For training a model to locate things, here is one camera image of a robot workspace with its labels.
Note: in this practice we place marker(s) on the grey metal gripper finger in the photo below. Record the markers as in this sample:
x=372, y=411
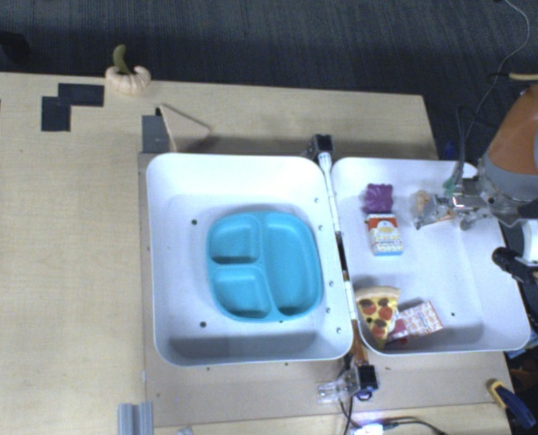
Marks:
x=470, y=219
x=432, y=213

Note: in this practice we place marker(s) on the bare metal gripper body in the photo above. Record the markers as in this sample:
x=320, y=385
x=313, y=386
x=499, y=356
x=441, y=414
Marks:
x=482, y=200

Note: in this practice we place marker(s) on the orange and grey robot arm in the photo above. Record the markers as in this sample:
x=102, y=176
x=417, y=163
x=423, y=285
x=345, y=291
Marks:
x=513, y=138

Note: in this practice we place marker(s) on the orange and white carton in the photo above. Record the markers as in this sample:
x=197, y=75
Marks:
x=384, y=236

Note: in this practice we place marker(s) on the white plastic tray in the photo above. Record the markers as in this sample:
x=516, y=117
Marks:
x=450, y=270
x=183, y=261

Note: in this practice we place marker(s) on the thin black and white rod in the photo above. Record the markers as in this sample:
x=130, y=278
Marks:
x=337, y=225

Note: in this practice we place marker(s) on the orange patterned white carton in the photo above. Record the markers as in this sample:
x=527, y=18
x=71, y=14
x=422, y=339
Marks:
x=420, y=319

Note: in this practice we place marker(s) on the pizza slice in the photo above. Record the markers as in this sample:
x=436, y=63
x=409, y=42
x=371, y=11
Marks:
x=377, y=311

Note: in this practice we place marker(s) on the red packet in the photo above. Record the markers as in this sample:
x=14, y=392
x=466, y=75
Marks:
x=398, y=331

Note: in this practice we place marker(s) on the blue divided plate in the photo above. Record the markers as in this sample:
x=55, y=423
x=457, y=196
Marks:
x=291, y=261

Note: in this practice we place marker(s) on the brown cardboard triangle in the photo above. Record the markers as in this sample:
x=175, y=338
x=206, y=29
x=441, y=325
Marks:
x=171, y=129

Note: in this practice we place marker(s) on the pale pumpkin with green stem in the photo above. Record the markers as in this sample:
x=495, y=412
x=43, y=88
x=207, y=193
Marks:
x=128, y=80

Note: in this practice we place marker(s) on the black cylinder on white bracket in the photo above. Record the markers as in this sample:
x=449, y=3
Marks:
x=529, y=247

